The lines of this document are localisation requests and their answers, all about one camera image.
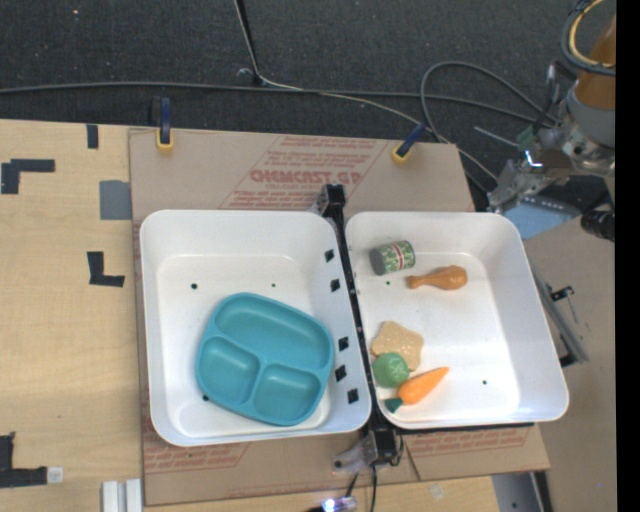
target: toy bread slice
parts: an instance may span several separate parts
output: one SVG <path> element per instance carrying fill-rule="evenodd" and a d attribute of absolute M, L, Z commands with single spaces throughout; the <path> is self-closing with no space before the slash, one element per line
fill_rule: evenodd
<path fill-rule="evenodd" d="M 424 340 L 415 331 L 392 321 L 382 324 L 378 336 L 371 344 L 371 353 L 375 356 L 395 352 L 400 354 L 407 363 L 409 370 L 414 371 L 420 366 L 420 357 Z"/>

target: orange carrot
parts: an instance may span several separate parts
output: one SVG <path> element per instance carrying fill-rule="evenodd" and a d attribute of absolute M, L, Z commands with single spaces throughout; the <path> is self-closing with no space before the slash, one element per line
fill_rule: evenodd
<path fill-rule="evenodd" d="M 411 405 L 426 397 L 449 372 L 447 366 L 421 373 L 405 380 L 398 388 L 398 398 L 403 405 Z"/>

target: toy carrot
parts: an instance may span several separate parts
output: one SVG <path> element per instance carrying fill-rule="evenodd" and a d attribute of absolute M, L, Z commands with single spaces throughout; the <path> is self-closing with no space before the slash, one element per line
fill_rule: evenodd
<path fill-rule="evenodd" d="M 398 388 L 398 397 L 385 400 L 390 412 L 396 412 L 401 405 L 413 405 L 426 397 L 449 372 L 447 366 L 421 373 L 405 380 Z"/>

